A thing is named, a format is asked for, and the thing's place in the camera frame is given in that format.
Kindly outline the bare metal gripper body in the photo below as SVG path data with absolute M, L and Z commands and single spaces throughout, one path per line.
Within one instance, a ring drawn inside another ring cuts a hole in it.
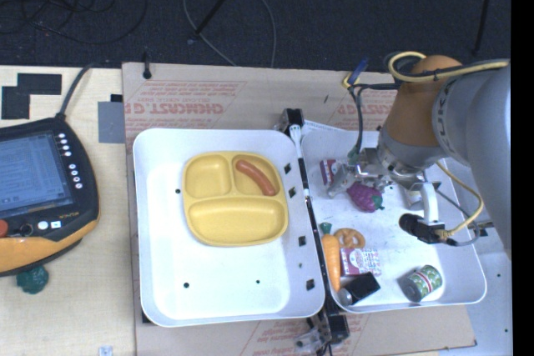
M 403 163 L 388 148 L 352 148 L 348 164 L 357 181 L 369 186 L 413 186 L 422 182 L 422 171 Z

